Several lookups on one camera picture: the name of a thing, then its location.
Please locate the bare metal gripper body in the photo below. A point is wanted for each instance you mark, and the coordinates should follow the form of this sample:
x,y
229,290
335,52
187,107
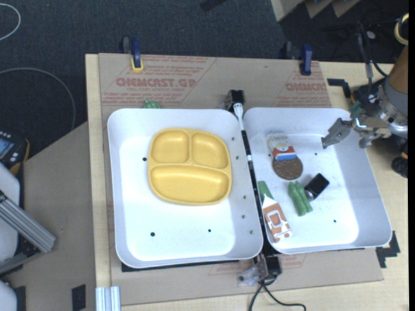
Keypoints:
x,y
390,126

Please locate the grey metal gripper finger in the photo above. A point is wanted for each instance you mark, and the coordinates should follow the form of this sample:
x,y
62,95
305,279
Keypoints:
x,y
365,139
337,131

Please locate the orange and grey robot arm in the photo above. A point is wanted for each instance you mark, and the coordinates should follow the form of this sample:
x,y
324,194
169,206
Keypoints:
x,y
399,73

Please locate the white plastic tray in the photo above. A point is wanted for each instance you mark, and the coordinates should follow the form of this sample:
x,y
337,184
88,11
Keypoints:
x,y
181,235
350,186

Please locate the black rectangular box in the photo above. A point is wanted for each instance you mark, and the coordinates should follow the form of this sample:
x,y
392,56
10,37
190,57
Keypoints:
x,y
317,184

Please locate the blue white red packet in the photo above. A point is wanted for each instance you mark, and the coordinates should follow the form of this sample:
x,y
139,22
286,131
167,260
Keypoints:
x,y
282,147

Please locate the brown round biscuit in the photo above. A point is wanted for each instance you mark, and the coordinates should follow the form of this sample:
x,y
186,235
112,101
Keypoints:
x,y
288,169

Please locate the green toy asparagus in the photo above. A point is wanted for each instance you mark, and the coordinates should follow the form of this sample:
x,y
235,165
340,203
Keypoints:
x,y
300,199

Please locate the thin black and white rod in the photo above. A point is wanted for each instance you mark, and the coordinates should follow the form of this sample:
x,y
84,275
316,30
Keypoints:
x,y
249,155

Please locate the orange and white carton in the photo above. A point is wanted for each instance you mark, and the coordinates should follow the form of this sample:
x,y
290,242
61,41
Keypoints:
x,y
275,219

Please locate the yellow divided plate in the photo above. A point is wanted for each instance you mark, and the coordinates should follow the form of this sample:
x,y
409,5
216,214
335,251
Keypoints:
x,y
189,177

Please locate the brown cardboard board red print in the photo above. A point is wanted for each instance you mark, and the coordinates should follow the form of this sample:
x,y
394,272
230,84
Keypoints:
x,y
181,86

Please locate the green round toy vegetable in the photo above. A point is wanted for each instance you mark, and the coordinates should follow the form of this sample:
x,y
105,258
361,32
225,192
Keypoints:
x,y
151,104

